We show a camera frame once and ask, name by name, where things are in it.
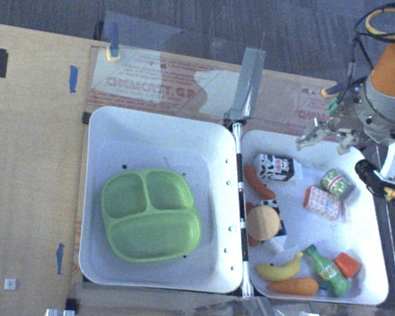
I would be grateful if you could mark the tan bread bun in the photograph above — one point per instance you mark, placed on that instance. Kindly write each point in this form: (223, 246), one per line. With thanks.
(263, 223)

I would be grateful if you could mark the orange cube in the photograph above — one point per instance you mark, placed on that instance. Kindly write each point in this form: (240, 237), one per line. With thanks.
(347, 265)

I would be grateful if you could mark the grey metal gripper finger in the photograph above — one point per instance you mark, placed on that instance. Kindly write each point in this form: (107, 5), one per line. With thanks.
(348, 143)
(313, 134)

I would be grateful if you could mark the green divided plate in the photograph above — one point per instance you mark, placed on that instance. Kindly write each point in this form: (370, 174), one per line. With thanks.
(151, 220)

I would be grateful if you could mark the orange carrot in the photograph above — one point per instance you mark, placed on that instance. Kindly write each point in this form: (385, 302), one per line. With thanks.
(294, 286)

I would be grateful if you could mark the orange and white carton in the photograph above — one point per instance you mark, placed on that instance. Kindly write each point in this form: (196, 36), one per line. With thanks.
(323, 203)

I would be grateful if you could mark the brown cardboard board, red print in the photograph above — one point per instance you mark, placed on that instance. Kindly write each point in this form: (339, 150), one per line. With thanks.
(177, 95)

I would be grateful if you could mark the green bottle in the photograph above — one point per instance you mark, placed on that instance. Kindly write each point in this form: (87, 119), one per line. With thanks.
(329, 272)

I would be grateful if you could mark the yellow banana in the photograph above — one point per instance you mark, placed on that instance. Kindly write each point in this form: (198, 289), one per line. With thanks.
(278, 271)

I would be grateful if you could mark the black cylinder on white bracket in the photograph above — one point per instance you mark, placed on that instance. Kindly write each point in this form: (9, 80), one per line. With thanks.
(369, 175)

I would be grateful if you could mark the white plastic tray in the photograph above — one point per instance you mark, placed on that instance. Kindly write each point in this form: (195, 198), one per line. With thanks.
(351, 239)
(171, 138)

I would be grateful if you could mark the green can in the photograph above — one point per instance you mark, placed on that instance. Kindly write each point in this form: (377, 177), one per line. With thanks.
(337, 183)

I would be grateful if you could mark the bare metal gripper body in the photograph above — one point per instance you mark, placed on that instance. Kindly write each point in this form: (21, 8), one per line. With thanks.
(358, 118)

